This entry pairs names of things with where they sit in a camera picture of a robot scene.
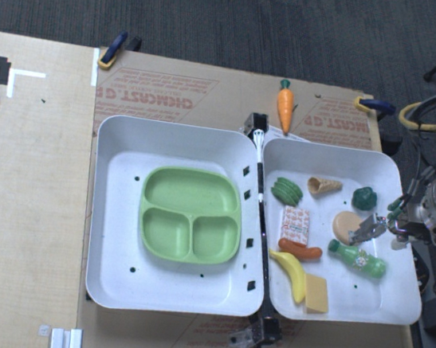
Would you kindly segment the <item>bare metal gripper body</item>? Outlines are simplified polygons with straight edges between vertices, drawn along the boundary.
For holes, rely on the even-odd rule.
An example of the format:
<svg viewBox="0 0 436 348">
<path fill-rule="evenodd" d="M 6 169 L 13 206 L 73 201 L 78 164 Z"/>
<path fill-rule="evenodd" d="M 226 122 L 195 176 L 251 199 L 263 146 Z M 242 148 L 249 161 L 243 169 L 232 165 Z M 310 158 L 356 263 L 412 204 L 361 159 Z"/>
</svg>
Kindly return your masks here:
<svg viewBox="0 0 436 348">
<path fill-rule="evenodd" d="M 397 237 L 414 239 L 436 247 L 436 197 L 426 194 L 422 200 L 405 203 L 398 199 L 390 205 L 387 227 Z"/>
</svg>

